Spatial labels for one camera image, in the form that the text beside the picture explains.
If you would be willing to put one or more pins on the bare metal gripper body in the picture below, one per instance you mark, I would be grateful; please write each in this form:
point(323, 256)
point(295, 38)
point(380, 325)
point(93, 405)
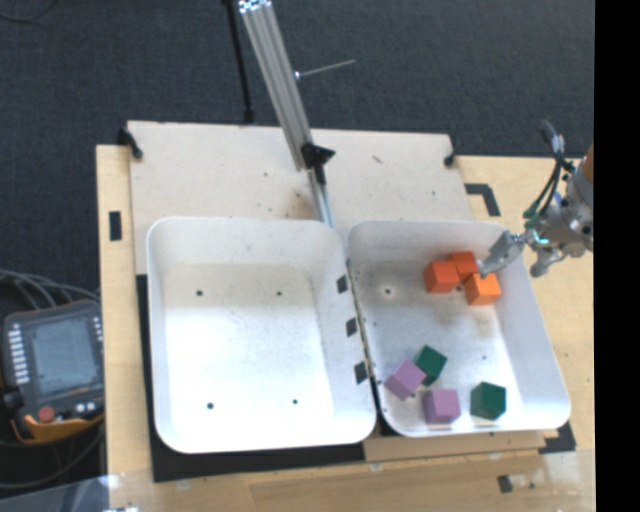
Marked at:
point(575, 225)

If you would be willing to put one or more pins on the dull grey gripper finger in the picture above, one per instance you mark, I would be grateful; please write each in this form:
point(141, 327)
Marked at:
point(502, 252)
point(542, 264)

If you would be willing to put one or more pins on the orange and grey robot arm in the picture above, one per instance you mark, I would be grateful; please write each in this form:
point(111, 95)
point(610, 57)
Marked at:
point(588, 167)

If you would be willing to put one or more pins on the orange cube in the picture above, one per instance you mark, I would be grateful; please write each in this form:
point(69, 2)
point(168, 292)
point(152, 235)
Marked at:
point(441, 277)
point(466, 262)
point(482, 290)

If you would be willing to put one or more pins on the white plastic tray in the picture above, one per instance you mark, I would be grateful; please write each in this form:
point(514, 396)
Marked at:
point(240, 350)
point(450, 330)

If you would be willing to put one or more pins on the green cube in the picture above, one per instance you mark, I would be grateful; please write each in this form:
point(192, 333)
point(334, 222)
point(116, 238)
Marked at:
point(431, 361)
point(487, 401)

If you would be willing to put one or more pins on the purple cube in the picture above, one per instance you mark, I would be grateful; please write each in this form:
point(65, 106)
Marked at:
point(441, 406)
point(404, 379)

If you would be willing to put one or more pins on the pale wood board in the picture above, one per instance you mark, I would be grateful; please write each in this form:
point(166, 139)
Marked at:
point(210, 170)

